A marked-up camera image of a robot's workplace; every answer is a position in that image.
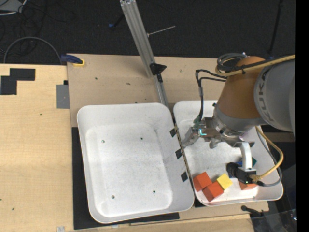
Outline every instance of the orange block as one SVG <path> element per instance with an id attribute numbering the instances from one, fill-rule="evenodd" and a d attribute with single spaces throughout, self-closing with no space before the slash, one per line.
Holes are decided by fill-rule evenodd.
<path id="1" fill-rule="evenodd" d="M 206 172 L 203 172 L 193 178 L 193 184 L 196 191 L 201 191 L 212 183 Z"/>
<path id="2" fill-rule="evenodd" d="M 207 200 L 210 202 L 214 198 L 220 196 L 224 193 L 223 188 L 220 186 L 218 181 L 213 182 L 212 184 L 208 185 L 205 189 L 203 189 L 203 193 Z"/>
<path id="3" fill-rule="evenodd" d="M 245 183 L 242 183 L 240 181 L 239 182 L 239 185 L 240 185 L 240 189 L 241 190 L 251 190 L 255 187 L 257 187 L 257 184 L 254 184 L 254 183 L 251 183 L 251 184 L 245 184 Z"/>

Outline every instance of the empty white tray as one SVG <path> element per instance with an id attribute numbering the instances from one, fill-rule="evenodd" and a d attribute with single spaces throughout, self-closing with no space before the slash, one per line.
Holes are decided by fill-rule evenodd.
<path id="1" fill-rule="evenodd" d="M 189 209 L 194 193 L 171 113 L 160 103 L 90 105 L 77 114 L 89 211 L 100 223 Z"/>
<path id="2" fill-rule="evenodd" d="M 217 101 L 204 101 L 204 117 L 212 117 L 213 103 Z M 174 106 L 174 116 L 179 129 L 180 138 L 183 140 L 193 120 L 197 117 L 201 106 L 201 101 L 180 101 Z M 271 167 L 274 161 L 262 145 L 255 128 L 251 129 L 243 136 L 244 141 L 254 141 L 255 144 L 251 148 L 252 157 L 257 160 L 254 168 L 257 174 L 263 174 Z M 220 175 L 228 174 L 226 164 L 229 162 L 239 162 L 241 159 L 241 151 L 239 148 L 232 148 L 226 143 L 219 143 L 214 149 L 208 147 L 204 139 L 199 138 L 194 144 L 184 149 L 187 159 L 188 168 L 192 177 L 207 172 L 212 181 L 215 181 Z M 277 171 L 263 178 L 265 183 L 274 183 L 279 179 Z M 255 187 L 251 190 L 241 190 L 238 180 L 231 178 L 233 184 L 227 188 L 224 193 L 213 199 L 211 202 L 207 200 L 202 191 L 196 192 L 197 199 L 206 206 L 217 206 L 232 203 L 243 203 L 252 201 L 268 201 L 277 200 L 283 194 L 282 183 L 278 183 L 272 187 Z"/>

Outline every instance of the toy block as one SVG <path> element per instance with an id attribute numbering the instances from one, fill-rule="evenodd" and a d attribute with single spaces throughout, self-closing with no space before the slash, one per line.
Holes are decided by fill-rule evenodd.
<path id="1" fill-rule="evenodd" d="M 218 183 L 223 188 L 223 190 L 226 190 L 229 186 L 233 184 L 233 182 L 230 180 L 230 178 L 227 176 L 227 174 L 222 174 L 219 178 L 217 178 Z"/>
<path id="2" fill-rule="evenodd" d="M 255 187 L 257 187 L 257 184 L 254 184 L 254 183 L 251 183 L 251 184 L 245 184 L 245 183 L 242 183 L 240 181 L 239 182 L 239 185 L 240 185 L 240 189 L 241 190 L 251 190 Z"/>
<path id="3" fill-rule="evenodd" d="M 206 172 L 203 172 L 193 178 L 193 184 L 196 191 L 201 191 L 212 183 Z"/>
<path id="4" fill-rule="evenodd" d="M 218 181 L 213 182 L 212 184 L 206 186 L 203 189 L 203 193 L 205 195 L 205 197 L 207 198 L 207 200 L 210 202 L 212 201 L 214 198 L 220 196 L 221 194 L 224 193 L 223 188 L 220 186 L 220 184 L 218 183 Z"/>

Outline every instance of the gray cable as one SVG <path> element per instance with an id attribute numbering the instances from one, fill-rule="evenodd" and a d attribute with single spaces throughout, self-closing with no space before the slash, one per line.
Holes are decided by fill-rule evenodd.
<path id="1" fill-rule="evenodd" d="M 18 40 L 15 40 L 12 44 L 10 44 L 9 47 L 6 49 L 5 54 L 4 54 L 4 58 L 3 58 L 3 63 L 4 64 L 5 64 L 5 61 L 6 61 L 6 57 L 7 57 L 8 53 L 9 53 L 9 50 L 12 48 L 12 46 L 15 45 L 17 42 L 22 41 L 22 40 L 26 40 L 26 39 L 39 40 L 39 41 L 42 41 L 42 42 L 48 44 L 54 50 L 54 52 L 57 54 L 57 57 L 58 57 L 59 62 L 60 62 L 60 65 L 62 65 L 61 59 L 60 59 L 60 56 L 59 56 L 57 50 L 50 43 L 48 43 L 46 40 L 43 40 L 43 39 L 38 38 L 38 37 L 33 37 L 33 36 L 27 36 L 27 37 L 20 38 Z"/>
<path id="2" fill-rule="evenodd" d="M 271 158 L 273 159 L 274 163 L 277 164 L 277 161 L 276 161 L 276 159 L 274 158 L 274 156 L 272 155 L 272 153 L 270 152 L 270 150 L 269 150 L 267 144 L 266 144 L 265 141 L 264 141 L 264 138 L 262 138 L 262 136 L 261 136 L 261 134 L 258 132 L 258 130 L 256 130 L 256 132 L 257 132 L 257 135 L 259 136 L 259 139 L 261 140 L 261 143 L 263 144 L 264 148 L 266 149 L 266 151 L 268 152 L 268 154 L 271 156 Z M 262 183 L 263 183 L 263 185 L 262 185 L 263 187 L 272 187 L 272 186 L 275 186 L 275 185 L 277 185 L 278 183 L 281 182 L 281 180 L 282 180 L 281 168 L 278 167 L 277 170 L 278 170 L 278 174 L 279 174 L 279 179 L 278 179 L 276 182 L 272 183 L 272 184 L 265 184 L 264 182 L 262 182 Z"/>

